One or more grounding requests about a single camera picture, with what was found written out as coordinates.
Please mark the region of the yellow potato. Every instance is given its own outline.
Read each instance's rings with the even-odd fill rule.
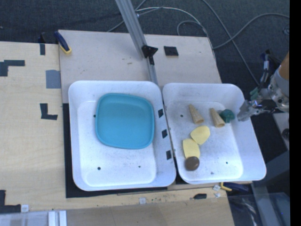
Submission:
[[[202,145],[209,138],[210,129],[207,126],[199,126],[190,133],[190,136],[193,140],[195,140],[196,143]]]
[[[189,158],[192,156],[199,158],[200,156],[198,144],[190,138],[183,140],[183,150],[184,150],[185,158]]]

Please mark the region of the robotic hand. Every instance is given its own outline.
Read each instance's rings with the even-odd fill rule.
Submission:
[[[289,113],[289,52],[276,71],[269,76],[269,64],[273,61],[269,53],[265,54],[264,73],[258,87],[251,91],[250,101],[245,100],[237,114],[239,121],[246,121],[252,115],[274,113],[277,111]]]

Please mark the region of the black clamp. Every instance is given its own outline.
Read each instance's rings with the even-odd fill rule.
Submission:
[[[149,58],[150,64],[155,65],[153,55],[157,52],[158,48],[154,48],[148,45],[143,45],[141,49],[144,54],[144,57]]]

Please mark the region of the green object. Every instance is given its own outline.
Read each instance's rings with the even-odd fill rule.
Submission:
[[[220,117],[224,120],[225,123],[230,123],[231,120],[235,119],[234,113],[229,109],[223,110],[220,113]]]

